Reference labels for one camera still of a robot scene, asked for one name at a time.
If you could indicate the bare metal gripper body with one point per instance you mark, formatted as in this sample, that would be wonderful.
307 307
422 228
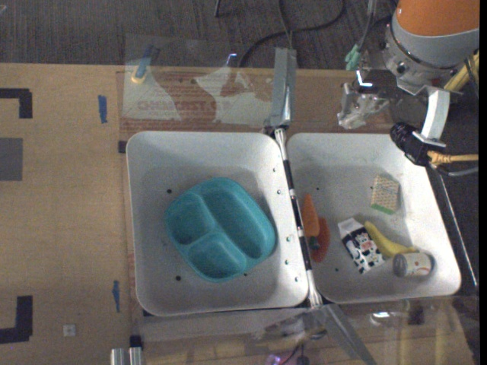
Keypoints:
403 75

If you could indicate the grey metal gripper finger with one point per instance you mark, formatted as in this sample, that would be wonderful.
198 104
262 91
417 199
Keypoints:
348 103
372 104

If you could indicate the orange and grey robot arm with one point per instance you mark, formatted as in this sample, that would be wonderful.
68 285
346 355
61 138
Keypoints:
437 6

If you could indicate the white plastic tray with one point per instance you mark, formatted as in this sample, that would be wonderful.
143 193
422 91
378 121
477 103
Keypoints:
342 165
160 264

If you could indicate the beige and green packet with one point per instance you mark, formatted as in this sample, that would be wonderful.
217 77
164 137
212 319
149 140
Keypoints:
385 194

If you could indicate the brown cardboard board red print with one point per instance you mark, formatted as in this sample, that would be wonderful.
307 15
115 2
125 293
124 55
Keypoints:
243 97

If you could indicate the thin black and white rod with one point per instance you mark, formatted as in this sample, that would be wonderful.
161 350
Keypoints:
293 198

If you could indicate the orange carrot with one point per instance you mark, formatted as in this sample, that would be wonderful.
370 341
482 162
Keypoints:
310 215

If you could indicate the yellow banana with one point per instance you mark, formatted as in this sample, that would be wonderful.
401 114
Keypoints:
382 242

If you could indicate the white cow print carton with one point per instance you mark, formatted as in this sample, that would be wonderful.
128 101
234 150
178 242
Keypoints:
361 247

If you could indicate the small white can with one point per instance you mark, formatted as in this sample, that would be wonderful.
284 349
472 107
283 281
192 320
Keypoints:
414 264

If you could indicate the teal divided plate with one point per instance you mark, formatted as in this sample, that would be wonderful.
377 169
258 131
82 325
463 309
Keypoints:
220 226

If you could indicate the black cylinder on white bracket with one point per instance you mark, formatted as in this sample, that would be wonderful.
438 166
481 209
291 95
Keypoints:
411 143

